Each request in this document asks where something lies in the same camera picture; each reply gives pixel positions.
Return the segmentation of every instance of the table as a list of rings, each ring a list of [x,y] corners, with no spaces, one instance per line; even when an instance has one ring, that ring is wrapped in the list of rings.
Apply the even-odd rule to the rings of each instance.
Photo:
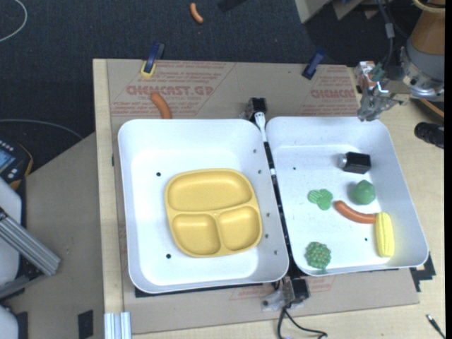
[[[106,59],[93,61],[97,163],[99,173],[102,270],[106,313],[124,310],[116,212],[109,82]],[[433,338],[431,314],[445,330],[444,253],[444,150],[414,136],[420,121],[430,121],[415,104],[394,107],[381,116],[393,139],[400,166],[420,217],[436,270],[433,280],[422,281],[420,303],[403,307],[349,311],[300,318],[300,324],[318,328],[330,338]],[[276,338],[276,321],[257,321],[226,326],[194,328],[134,335],[134,338]],[[285,321],[284,335],[300,338],[304,333]]]

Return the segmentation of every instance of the black pen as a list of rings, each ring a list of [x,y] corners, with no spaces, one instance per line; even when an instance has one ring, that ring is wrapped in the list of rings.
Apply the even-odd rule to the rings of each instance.
[[[430,314],[427,314],[427,319],[429,319],[430,324],[435,328],[435,330],[441,334],[441,336],[446,339],[446,336],[443,334],[443,332],[441,331],[441,329],[439,328],[438,323],[435,321],[435,319],[432,318],[432,316]]]

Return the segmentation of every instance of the yellow plate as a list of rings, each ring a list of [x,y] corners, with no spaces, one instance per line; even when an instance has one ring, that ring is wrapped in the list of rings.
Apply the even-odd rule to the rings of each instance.
[[[262,236],[253,186],[234,169],[200,169],[172,177],[165,206],[172,236],[190,256],[236,254],[256,246]]]

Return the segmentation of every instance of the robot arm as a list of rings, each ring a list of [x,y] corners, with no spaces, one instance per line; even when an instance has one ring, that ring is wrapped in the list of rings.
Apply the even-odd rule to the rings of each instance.
[[[382,111],[404,105],[410,98],[444,100],[445,1],[413,0],[424,11],[400,51],[398,66],[359,63],[355,75],[362,91],[357,112],[361,121],[378,119]]]

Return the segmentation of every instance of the orange sausage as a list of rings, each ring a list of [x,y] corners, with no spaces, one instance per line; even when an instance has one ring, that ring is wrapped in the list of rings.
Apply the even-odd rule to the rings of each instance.
[[[350,219],[351,221],[359,222],[359,223],[375,223],[375,215],[373,213],[361,213],[353,210],[349,207],[344,201],[336,201],[334,203],[334,208],[338,210],[338,212]]]
[[[162,118],[164,118],[164,119],[172,118],[170,107],[168,106],[168,104],[165,102],[165,100],[162,98],[162,96],[159,93],[151,94],[150,100],[152,100],[153,103],[157,106]]]
[[[191,16],[193,16],[193,19],[195,19],[197,23],[202,24],[204,22],[204,18],[201,15],[199,15],[198,11],[196,10],[195,3],[190,4],[190,14]]]

